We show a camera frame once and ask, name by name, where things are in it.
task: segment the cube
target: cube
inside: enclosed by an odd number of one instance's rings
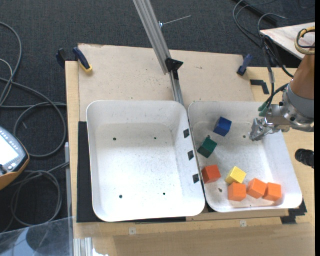
[[[230,131],[232,122],[224,117],[220,117],[216,122],[213,132],[225,137]]]
[[[202,169],[201,172],[204,184],[216,182],[221,178],[221,173],[219,171],[218,165],[206,166]]]
[[[246,184],[232,183],[228,187],[228,200],[241,202],[247,197]]]
[[[259,199],[265,195],[266,189],[267,189],[266,183],[264,183],[263,181],[257,178],[254,178],[248,183],[248,188],[246,193],[255,199]]]
[[[269,201],[277,201],[282,198],[282,188],[280,184],[267,183],[263,199]]]
[[[225,182],[228,184],[242,183],[244,182],[246,176],[247,174],[243,170],[235,166],[229,171]]]
[[[211,154],[214,152],[217,145],[218,144],[216,142],[207,137],[205,138],[197,152],[203,155],[204,157],[209,158]]]

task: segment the blue cube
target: blue cube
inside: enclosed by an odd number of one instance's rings
[[[231,124],[232,122],[230,120],[220,117],[218,122],[215,124],[213,132],[225,137],[230,131]]]

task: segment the gray carpet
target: gray carpet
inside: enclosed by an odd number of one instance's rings
[[[268,3],[253,1],[250,4]],[[164,26],[163,33],[168,47],[185,50],[224,54],[253,55],[250,66],[265,67],[262,51],[237,28],[233,20],[235,2],[232,0],[161,0],[152,1],[158,19],[166,23],[191,15]],[[277,20],[278,27],[311,22],[301,19],[315,17],[316,9],[307,8],[315,0],[278,0],[256,6],[264,13],[274,13],[287,18]],[[239,22],[252,33],[258,34],[259,18],[243,10]],[[151,48],[147,34],[131,0],[2,0],[0,1],[0,22],[16,30],[22,41],[21,65],[14,81],[35,89],[55,102],[66,102],[65,73],[58,65],[56,53],[64,48],[74,59],[73,47],[78,43]],[[261,29],[273,25],[262,22]],[[300,61],[279,49],[282,61],[287,67],[297,68]],[[19,45],[13,33],[0,26],[0,59],[12,66],[17,63]],[[0,77],[9,78],[9,68],[0,62]],[[5,83],[0,82],[0,93]],[[13,88],[5,105],[34,105],[42,102],[25,91]],[[61,109],[66,119],[66,110]],[[0,108],[0,126],[13,132],[15,122],[22,110]],[[29,152],[45,154],[61,143],[63,125],[52,108],[32,111],[17,129],[17,137]],[[46,159],[32,159],[28,170],[50,170],[65,162],[62,148]],[[53,173],[62,191],[62,208],[57,219],[67,216],[65,172]],[[8,225],[12,215],[10,201],[17,186],[0,191],[0,232]],[[16,209],[16,215],[31,224],[40,224],[49,219],[55,211],[56,188],[44,178],[38,178],[23,187]],[[22,228],[13,221],[8,230]]]

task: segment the blue clamp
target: blue clamp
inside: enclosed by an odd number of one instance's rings
[[[92,66],[88,63],[85,55],[77,47],[73,48],[73,53],[75,54],[76,61],[80,61],[80,67],[86,72],[89,73],[92,71]],[[65,69],[66,61],[72,61],[72,59],[67,58],[67,54],[63,48],[59,49],[56,56],[58,64]]]
[[[239,74],[240,76],[243,76],[246,73],[247,67],[249,66],[249,63],[252,61],[253,58],[254,57],[251,54],[248,54],[244,58],[242,66],[239,67],[237,74]]]
[[[87,73],[92,71],[92,66],[87,61],[85,55],[77,47],[73,48],[73,53],[76,58],[80,61],[80,67]]]

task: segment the yellow cube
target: yellow cube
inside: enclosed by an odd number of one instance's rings
[[[229,171],[229,174],[226,177],[225,182],[228,184],[232,184],[234,182],[242,184],[246,175],[247,174],[243,170],[235,166]]]

